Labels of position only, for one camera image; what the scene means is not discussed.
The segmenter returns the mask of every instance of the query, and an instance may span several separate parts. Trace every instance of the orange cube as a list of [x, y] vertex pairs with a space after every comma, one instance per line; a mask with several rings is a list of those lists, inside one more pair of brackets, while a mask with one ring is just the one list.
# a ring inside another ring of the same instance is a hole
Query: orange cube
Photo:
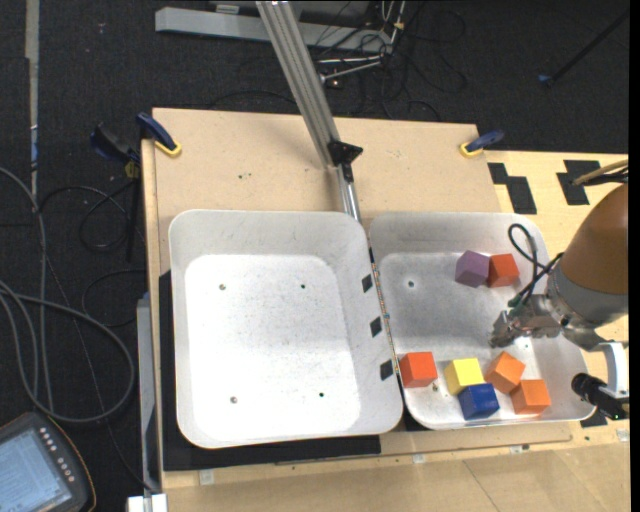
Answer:
[[487, 368], [484, 380], [502, 393], [510, 393], [520, 384], [525, 364], [508, 352], [502, 351]]
[[489, 277], [487, 277], [489, 288], [512, 285], [519, 277], [520, 271], [513, 254], [494, 254], [489, 258]]
[[511, 392], [516, 414], [540, 414], [551, 405], [547, 385], [542, 379], [521, 380]]
[[400, 376], [405, 388], [428, 386], [438, 378], [431, 352], [410, 352], [400, 360]]

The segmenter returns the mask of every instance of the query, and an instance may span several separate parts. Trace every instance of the yellow cube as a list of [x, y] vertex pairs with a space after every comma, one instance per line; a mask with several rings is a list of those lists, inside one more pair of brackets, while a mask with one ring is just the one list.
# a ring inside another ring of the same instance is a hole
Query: yellow cube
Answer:
[[444, 369], [444, 378], [449, 387], [449, 393], [457, 395], [467, 386], [484, 383], [480, 363], [475, 357], [454, 359]]

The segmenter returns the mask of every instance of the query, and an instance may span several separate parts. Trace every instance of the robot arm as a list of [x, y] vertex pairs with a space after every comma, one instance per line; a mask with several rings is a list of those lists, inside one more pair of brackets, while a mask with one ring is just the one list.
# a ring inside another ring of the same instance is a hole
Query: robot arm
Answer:
[[629, 312], [629, 185], [612, 190], [584, 220], [549, 271], [545, 293], [516, 301], [494, 323], [490, 345], [504, 347], [520, 336], [563, 337], [586, 351], [604, 351], [608, 383], [577, 375], [572, 387], [612, 419], [628, 417], [627, 341], [595, 331]]

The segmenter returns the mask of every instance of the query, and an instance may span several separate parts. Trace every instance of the purple cube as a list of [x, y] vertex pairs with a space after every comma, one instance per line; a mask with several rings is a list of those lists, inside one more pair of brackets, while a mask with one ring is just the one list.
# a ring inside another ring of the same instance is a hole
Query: purple cube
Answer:
[[456, 282], [477, 288], [489, 277], [489, 256], [465, 251], [456, 263]]
[[488, 418], [500, 409], [493, 384], [489, 383], [468, 386], [458, 394], [458, 400], [467, 421]]

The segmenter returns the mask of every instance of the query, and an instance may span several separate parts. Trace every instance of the block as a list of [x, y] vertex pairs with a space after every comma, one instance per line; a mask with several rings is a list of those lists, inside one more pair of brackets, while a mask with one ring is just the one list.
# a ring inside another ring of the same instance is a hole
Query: block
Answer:
[[456, 262], [456, 282], [477, 288], [487, 282], [489, 256], [474, 251], [465, 251]]
[[520, 384], [525, 364], [508, 352], [502, 351], [484, 372], [484, 380], [498, 391], [508, 394]]
[[449, 393], [454, 396], [467, 386], [484, 383], [480, 363], [475, 357], [451, 361], [444, 369], [444, 378], [447, 381]]
[[513, 254], [494, 254], [489, 258], [487, 286], [490, 288], [512, 285], [519, 277], [520, 271]]
[[458, 401], [467, 421], [488, 418], [500, 409], [493, 384], [488, 382], [466, 387], [458, 394]]
[[543, 379], [523, 379], [510, 393], [516, 414], [540, 414], [551, 405]]
[[400, 376], [405, 388], [428, 386], [438, 378], [431, 352], [410, 352], [400, 360]]

